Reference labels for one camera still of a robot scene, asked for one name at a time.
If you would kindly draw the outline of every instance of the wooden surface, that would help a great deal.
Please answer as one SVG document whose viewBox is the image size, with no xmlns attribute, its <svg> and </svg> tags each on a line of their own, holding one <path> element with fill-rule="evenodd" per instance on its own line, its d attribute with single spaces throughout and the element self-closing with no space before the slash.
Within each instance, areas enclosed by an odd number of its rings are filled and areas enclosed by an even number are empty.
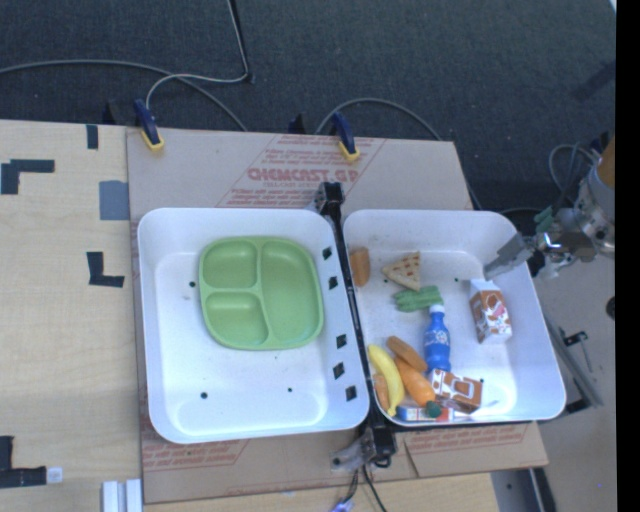
<svg viewBox="0 0 640 512">
<path fill-rule="evenodd" d="M 0 510 L 97 511 L 107 480 L 140 478 L 128 221 L 103 221 L 99 183 L 127 181 L 125 128 L 0 121 L 0 163 L 55 160 L 0 195 L 0 435 L 13 466 L 60 466 L 61 484 L 0 490 Z M 122 288 L 90 286 L 86 253 L 104 253 Z M 389 510 L 497 511 L 488 474 L 376 484 Z M 295 493 L 147 506 L 150 511 L 327 511 L 345 492 Z M 356 510 L 378 510 L 360 486 Z"/>
</svg>

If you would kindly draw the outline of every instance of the pizza slice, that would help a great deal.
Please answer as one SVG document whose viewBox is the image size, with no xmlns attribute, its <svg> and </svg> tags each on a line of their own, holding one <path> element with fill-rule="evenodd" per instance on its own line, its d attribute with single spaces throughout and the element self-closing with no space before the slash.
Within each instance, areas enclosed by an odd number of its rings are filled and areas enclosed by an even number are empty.
<svg viewBox="0 0 640 512">
<path fill-rule="evenodd" d="M 382 273 L 391 281 L 420 291 L 420 253 L 418 251 L 382 267 Z"/>
</svg>

